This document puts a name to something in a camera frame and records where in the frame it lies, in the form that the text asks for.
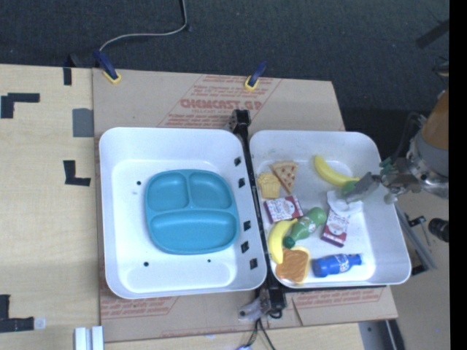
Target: blue plastic compartment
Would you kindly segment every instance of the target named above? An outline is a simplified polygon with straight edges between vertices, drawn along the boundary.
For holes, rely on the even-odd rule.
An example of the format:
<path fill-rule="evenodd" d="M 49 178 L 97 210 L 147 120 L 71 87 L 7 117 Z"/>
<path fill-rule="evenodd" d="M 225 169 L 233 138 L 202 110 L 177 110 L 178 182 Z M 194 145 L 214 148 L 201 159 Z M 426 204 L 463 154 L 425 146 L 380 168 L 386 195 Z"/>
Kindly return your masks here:
<path fill-rule="evenodd" d="M 211 171 L 156 174 L 147 183 L 144 207 L 151 239 L 170 254 L 219 252 L 239 235 L 239 215 L 231 188 Z"/>

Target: white tray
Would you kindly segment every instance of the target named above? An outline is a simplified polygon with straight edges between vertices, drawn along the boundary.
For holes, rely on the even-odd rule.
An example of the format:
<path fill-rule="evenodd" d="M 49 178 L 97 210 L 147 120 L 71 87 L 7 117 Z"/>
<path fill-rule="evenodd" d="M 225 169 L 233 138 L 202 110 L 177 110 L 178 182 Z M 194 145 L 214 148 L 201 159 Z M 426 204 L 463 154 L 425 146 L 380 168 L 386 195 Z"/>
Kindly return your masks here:
<path fill-rule="evenodd" d="M 270 172 L 269 165 L 277 160 L 294 160 L 299 164 L 293 194 L 307 212 L 314 206 L 326 211 L 329 206 L 326 193 L 336 189 L 321 179 L 314 169 L 313 157 L 321 155 L 337 171 L 349 176 L 362 177 L 368 171 L 380 171 L 379 153 L 376 145 L 362 133 L 324 131 L 259 131 L 250 139 L 253 170 L 256 177 Z M 330 254 L 362 253 L 364 264 L 355 266 L 346 273 L 325 278 L 309 275 L 303 284 L 279 279 L 284 285 L 301 288 L 354 287 L 400 284 L 410 277 L 412 271 L 404 237 L 394 205 L 387 205 L 384 196 L 387 190 L 380 186 L 363 202 L 363 213 L 352 216 L 344 247 L 339 248 L 320 240 L 322 228 L 296 245 L 305 246 L 312 258 Z M 281 188 L 281 197 L 287 195 Z M 262 205 L 260 207 L 266 237 L 272 227 Z M 273 272 L 276 263 L 271 261 Z"/>
<path fill-rule="evenodd" d="M 99 154 L 105 275 L 116 295 L 148 298 L 261 285 L 266 278 L 264 250 L 242 144 L 235 135 L 206 129 L 113 128 L 101 137 Z M 236 242 L 223 251 L 168 254 L 150 239 L 144 218 L 146 183 L 160 172 L 186 168 L 213 171 L 231 186 L 240 230 Z"/>

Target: cardboard sheet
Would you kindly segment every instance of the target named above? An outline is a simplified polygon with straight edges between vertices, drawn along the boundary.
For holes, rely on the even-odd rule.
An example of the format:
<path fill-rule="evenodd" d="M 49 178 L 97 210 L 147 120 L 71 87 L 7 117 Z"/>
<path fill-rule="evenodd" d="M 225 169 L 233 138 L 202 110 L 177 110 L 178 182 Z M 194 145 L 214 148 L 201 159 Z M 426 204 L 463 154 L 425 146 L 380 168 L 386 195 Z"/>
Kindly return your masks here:
<path fill-rule="evenodd" d="M 96 198 L 100 252 L 101 324 L 106 341 L 127 341 L 251 330 L 237 309 L 254 292 L 124 300 L 107 287 L 99 181 L 99 138 L 114 127 L 223 128 L 234 109 L 248 109 L 250 135 L 266 129 L 343 131 L 330 82 L 261 78 L 250 93 L 245 77 L 119 70 L 111 84 L 93 69 Z M 269 328 L 393 319 L 397 311 L 389 287 L 330 289 L 287 294 L 281 319 Z"/>

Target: yellow banana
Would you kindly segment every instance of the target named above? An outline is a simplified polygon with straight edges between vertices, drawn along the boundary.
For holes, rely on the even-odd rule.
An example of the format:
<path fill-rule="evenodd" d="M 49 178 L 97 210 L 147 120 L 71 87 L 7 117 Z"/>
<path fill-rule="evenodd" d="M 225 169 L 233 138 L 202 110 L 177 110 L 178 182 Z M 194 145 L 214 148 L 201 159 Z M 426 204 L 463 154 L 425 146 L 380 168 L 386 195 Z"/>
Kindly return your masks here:
<path fill-rule="evenodd" d="M 281 220 L 272 228 L 268 236 L 268 248 L 271 253 L 272 260 L 280 265 L 284 260 L 284 252 L 282 251 L 282 240 L 285 234 L 298 219 Z"/>
<path fill-rule="evenodd" d="M 328 163 L 320 155 L 315 155 L 314 166 L 318 174 L 327 182 L 343 187 L 345 183 L 351 181 L 358 181 L 359 178 L 352 178 L 351 176 L 340 174 L 329 167 Z"/>

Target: plastic toy food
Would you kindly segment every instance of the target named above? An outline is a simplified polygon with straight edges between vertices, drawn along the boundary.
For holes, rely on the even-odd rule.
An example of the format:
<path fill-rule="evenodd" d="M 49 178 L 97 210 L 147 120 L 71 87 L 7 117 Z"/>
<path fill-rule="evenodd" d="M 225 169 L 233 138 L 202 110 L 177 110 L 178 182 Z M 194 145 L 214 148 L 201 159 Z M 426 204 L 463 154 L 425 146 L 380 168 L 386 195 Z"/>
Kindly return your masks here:
<path fill-rule="evenodd" d="M 336 254 L 313 260 L 312 268 L 316 277 L 326 277 L 347 272 L 352 266 L 361 264 L 361 254 Z"/>
<path fill-rule="evenodd" d="M 276 267 L 277 277 L 303 283 L 308 276 L 310 259 L 309 250 L 302 246 L 284 249 L 284 262 Z"/>
<path fill-rule="evenodd" d="M 280 181 L 273 173 L 264 172 L 258 177 L 258 185 L 263 198 L 278 198 L 280 191 Z"/>
<path fill-rule="evenodd" d="M 298 198 L 294 195 L 264 201 L 264 208 L 271 223 L 299 218 L 304 215 Z"/>
<path fill-rule="evenodd" d="M 272 172 L 280 180 L 282 186 L 289 194 L 292 193 L 298 164 L 292 160 L 281 160 L 270 165 Z"/>
<path fill-rule="evenodd" d="M 342 248 L 347 239 L 347 228 L 350 215 L 339 215 L 333 209 L 329 210 L 328 220 L 323 228 L 321 240 Z"/>
<path fill-rule="evenodd" d="M 268 236 L 268 248 L 271 253 L 272 260 L 280 265 L 284 260 L 284 252 L 282 250 L 282 240 L 290 227 L 297 222 L 297 219 L 281 220 L 276 223 Z"/>
<path fill-rule="evenodd" d="M 284 238 L 283 244 L 286 248 L 292 248 L 298 240 L 303 240 L 310 236 L 316 229 L 325 224 L 328 215 L 320 207 L 314 207 L 308 211 L 292 227 L 292 232 Z"/>
<path fill-rule="evenodd" d="M 352 178 L 348 175 L 340 174 L 339 172 L 333 170 L 328 163 L 320 155 L 315 155 L 314 157 L 314 167 L 318 174 L 327 182 L 343 187 L 347 182 L 358 181 L 359 178 Z"/>

